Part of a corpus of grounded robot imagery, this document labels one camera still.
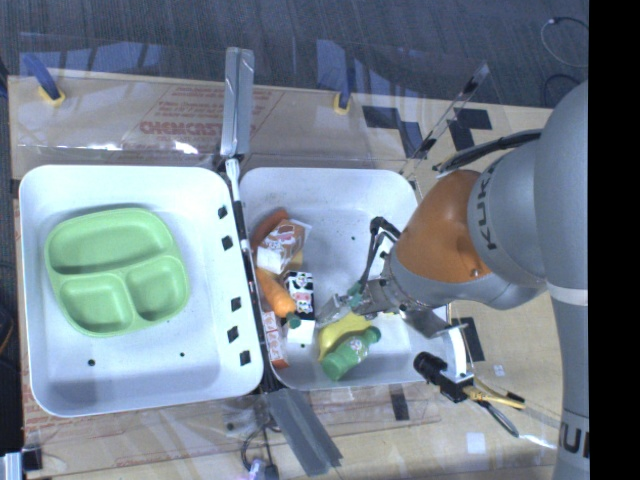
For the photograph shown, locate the brown cardboard board red print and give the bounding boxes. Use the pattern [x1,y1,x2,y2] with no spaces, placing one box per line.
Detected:
[6,67,567,480]

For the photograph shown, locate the orange carrot with green end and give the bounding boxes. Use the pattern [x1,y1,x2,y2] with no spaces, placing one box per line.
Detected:
[254,266,303,330]

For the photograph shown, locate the orange packet with white print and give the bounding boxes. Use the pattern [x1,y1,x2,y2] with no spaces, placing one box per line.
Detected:
[260,310,292,370]

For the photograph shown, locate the thin black and white rod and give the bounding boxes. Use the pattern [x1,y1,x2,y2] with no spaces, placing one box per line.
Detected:
[224,157,272,394]

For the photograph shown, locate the green divided plate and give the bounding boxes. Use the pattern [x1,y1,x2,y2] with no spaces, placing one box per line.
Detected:
[43,206,192,339]

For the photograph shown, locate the black and white cow carton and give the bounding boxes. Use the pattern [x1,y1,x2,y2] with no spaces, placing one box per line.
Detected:
[283,269,318,347]

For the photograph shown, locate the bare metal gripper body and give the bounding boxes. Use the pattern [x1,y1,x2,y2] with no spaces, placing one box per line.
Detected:
[348,277,404,320]

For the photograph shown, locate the brown and white carton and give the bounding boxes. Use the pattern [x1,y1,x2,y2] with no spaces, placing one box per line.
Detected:
[255,218,313,276]

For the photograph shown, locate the green bottle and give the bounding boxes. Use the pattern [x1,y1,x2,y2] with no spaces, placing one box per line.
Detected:
[320,325,383,382]

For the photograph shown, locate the black cylinder on white bracket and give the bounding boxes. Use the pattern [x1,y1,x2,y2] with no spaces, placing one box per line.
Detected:
[412,320,476,404]

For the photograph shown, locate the white plastic tray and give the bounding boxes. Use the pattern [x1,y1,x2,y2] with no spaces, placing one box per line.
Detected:
[238,166,452,392]
[18,163,265,418]

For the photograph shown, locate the black block with thin wires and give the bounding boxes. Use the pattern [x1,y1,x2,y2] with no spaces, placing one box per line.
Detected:
[248,457,280,480]

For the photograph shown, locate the yellow banana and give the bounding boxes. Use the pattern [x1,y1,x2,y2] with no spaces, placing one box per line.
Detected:
[316,311,374,363]

